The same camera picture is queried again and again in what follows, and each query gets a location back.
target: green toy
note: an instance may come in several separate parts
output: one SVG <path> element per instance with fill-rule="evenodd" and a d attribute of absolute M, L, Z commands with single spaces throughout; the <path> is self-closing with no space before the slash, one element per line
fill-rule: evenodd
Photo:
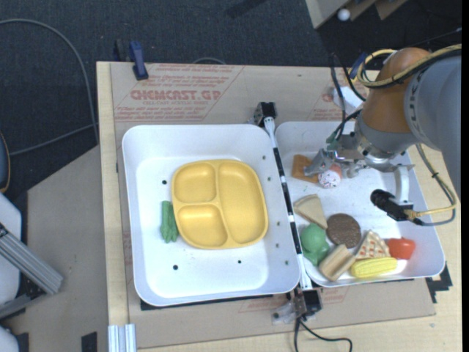
<path fill-rule="evenodd" d="M 176 219 L 174 218 L 174 209 L 170 201 L 161 203 L 161 227 L 160 232 L 165 243 L 175 242 L 179 232 L 177 230 Z"/>
<path fill-rule="evenodd" d="M 301 232 L 300 241 L 305 256 L 314 266 L 328 255 L 329 244 L 325 240 L 325 230 L 315 223 L 311 223 Z"/>

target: brown round patty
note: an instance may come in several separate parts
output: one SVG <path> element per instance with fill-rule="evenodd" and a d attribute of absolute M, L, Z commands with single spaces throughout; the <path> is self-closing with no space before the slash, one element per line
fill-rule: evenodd
<path fill-rule="evenodd" d="M 326 233 L 333 243 L 343 243 L 348 249 L 357 246 L 361 240 L 360 225 L 352 216 L 343 213 L 329 217 Z"/>

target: blue clamp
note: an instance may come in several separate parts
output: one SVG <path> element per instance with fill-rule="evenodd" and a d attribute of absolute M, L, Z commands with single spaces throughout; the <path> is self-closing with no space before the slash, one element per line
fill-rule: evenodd
<path fill-rule="evenodd" d="M 135 77 L 139 81 L 142 79 L 148 79 L 148 72 L 144 63 L 144 51 L 140 42 L 137 42 L 136 40 L 130 42 L 129 53 L 130 59 L 135 62 L 135 65 L 133 66 Z"/>

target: yellow corn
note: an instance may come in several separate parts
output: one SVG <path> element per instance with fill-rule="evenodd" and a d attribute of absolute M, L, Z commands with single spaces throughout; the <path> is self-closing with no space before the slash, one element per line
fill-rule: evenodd
<path fill-rule="evenodd" d="M 350 273 L 357 278 L 369 278 L 395 270 L 397 259 L 394 257 L 378 257 L 356 261 Z"/>

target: wooden table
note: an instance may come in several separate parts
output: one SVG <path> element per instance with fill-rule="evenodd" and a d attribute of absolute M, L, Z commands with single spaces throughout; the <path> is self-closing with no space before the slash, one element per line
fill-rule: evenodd
<path fill-rule="evenodd" d="M 114 135 L 111 68 L 108 62 L 97 63 L 97 88 L 100 123 L 100 151 L 103 176 L 103 218 L 106 239 L 106 273 L 108 324 L 124 326 L 129 321 L 128 294 L 125 282 L 122 220 L 119 184 L 116 172 L 117 151 Z M 430 178 L 416 150 L 410 150 L 416 174 L 429 208 L 445 205 L 437 183 Z M 427 150 L 427 156 L 447 183 L 451 183 L 440 153 Z M 437 227 L 452 279 L 449 291 L 437 293 L 436 315 L 408 320 L 368 323 L 356 326 L 321 329 L 324 337 L 349 337 L 354 351 L 462 351 L 461 297 L 461 211 L 456 219 Z M 302 331 L 298 337 L 300 351 L 347 351 L 347 344 L 328 343 Z M 145 351 L 293 351 L 293 334 L 279 333 L 189 345 L 148 348 Z"/>

